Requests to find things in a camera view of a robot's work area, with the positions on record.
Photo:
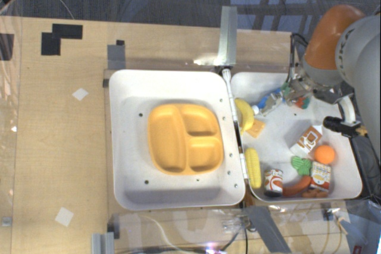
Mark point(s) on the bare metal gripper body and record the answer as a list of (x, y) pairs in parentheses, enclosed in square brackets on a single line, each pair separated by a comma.
[(299, 88)]

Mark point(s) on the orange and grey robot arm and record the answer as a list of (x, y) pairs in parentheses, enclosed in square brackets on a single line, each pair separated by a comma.
[(351, 50)]

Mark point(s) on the red and green strawberry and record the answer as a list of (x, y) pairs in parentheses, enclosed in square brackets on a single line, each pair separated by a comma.
[(303, 103)]

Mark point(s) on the clear bottle with blue label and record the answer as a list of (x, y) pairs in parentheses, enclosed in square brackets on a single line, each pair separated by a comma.
[(266, 104)]

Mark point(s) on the white and brown carton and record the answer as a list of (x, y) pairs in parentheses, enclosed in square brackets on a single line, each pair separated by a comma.
[(308, 139)]

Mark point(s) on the white plastic tray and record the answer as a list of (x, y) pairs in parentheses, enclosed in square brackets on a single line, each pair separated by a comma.
[(131, 134), (279, 139)]

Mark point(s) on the yellow banana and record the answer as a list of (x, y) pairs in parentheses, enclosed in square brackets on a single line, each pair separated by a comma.
[(245, 111)]

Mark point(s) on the yellow cheese wedge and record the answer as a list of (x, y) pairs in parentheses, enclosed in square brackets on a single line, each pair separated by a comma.
[(256, 128)]

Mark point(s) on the thin black and white rod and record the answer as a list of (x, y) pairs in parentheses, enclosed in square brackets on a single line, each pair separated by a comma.
[(231, 98)]

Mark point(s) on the orange ball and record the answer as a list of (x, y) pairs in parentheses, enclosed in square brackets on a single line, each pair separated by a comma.
[(324, 154)]

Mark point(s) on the orange and white carton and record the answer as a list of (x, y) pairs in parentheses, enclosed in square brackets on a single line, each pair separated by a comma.
[(320, 175)]

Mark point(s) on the yellow corn cob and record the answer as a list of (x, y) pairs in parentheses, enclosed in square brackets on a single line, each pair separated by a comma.
[(253, 168)]

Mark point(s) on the red and white can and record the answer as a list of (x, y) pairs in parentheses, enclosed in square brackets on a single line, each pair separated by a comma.
[(273, 183)]

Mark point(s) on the orange carrot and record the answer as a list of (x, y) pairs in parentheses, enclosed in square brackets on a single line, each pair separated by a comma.
[(296, 187)]

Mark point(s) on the brown pretzel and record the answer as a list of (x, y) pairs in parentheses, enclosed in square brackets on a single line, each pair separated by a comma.
[(312, 194)]

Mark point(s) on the yellow divided plate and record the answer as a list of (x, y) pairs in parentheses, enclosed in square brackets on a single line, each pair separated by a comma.
[(166, 139)]

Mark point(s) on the black cylinder on white bracket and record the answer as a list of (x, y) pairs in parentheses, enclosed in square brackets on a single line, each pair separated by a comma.
[(339, 125)]

